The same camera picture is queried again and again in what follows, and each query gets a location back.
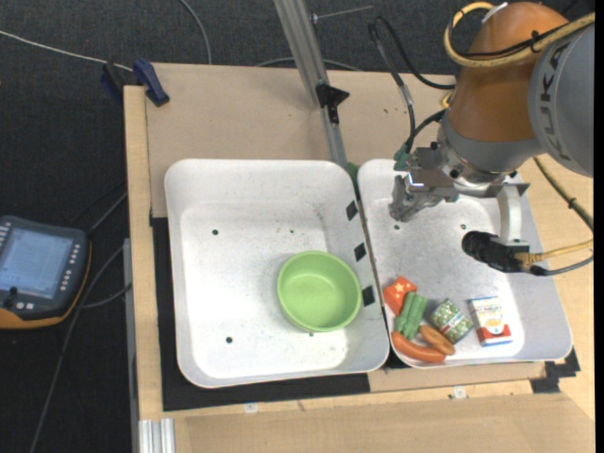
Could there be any green bowl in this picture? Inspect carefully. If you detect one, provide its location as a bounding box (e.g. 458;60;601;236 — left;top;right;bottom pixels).
276;250;364;334

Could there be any orange carton with star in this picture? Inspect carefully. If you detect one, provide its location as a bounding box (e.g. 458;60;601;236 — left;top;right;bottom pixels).
382;276;419;316

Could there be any white and red carton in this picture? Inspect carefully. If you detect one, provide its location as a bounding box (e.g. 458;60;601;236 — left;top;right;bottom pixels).
467;295;514;347

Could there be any green can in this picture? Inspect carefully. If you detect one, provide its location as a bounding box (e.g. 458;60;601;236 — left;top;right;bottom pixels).
428;297;475;344

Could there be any white plastic tray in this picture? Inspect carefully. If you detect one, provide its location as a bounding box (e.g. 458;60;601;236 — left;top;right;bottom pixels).
356;158;574;370
163;158;391;390

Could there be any pale wood board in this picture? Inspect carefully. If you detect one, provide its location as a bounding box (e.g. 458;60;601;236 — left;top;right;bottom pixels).
143;61;596;395

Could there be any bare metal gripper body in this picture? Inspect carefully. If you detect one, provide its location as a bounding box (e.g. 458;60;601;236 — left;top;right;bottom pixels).
405;144;515;208

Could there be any black cylinder on white bracket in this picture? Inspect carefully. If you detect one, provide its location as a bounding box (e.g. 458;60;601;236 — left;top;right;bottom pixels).
461;181;532;274

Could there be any green asparagus bundle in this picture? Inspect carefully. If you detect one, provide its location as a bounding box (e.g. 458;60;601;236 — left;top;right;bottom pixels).
394;291;429;340

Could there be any orange sausage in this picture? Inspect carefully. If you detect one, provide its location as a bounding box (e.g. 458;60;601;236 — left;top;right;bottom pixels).
390;330;447;364

